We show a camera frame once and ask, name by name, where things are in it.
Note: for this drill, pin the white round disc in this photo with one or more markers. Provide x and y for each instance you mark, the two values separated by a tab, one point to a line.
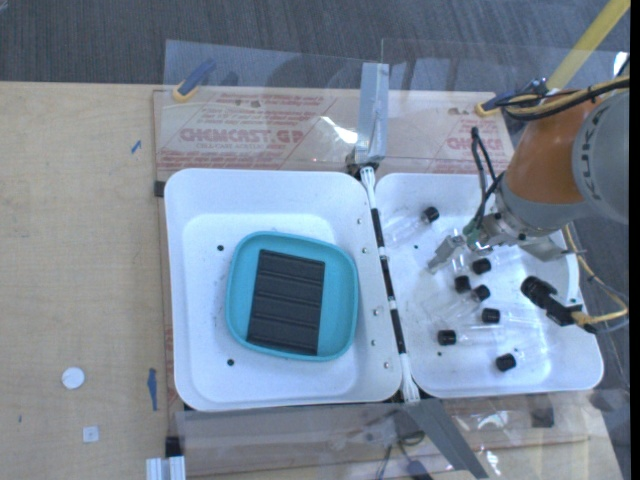
73	378

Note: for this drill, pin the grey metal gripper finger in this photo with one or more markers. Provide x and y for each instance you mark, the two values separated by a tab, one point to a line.
547	251
445	252

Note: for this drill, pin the black ribbed rectangular block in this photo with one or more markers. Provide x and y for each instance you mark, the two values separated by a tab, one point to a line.
286	302

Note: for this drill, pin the brown cardboard board red print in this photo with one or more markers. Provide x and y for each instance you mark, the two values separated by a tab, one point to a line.
240	133

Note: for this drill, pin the white plastic tray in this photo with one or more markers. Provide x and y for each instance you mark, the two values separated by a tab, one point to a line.
200	293
450	373

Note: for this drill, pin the clear plastic bottle black cap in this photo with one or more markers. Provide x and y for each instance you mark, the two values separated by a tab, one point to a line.
491	315
462	284
505	362
446	337
482	293
430	214
481	266

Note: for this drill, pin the thin black and white rod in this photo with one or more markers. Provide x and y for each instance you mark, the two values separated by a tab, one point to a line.
384	263

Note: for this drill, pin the black cylinder on white bracket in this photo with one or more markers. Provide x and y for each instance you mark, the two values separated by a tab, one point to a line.
539	292

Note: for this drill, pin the blue plate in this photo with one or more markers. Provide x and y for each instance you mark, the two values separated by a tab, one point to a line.
240	298

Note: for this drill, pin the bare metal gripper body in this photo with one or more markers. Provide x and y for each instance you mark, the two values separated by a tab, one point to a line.
502	235

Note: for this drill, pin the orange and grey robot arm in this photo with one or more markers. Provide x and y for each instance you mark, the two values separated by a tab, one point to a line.
545	163

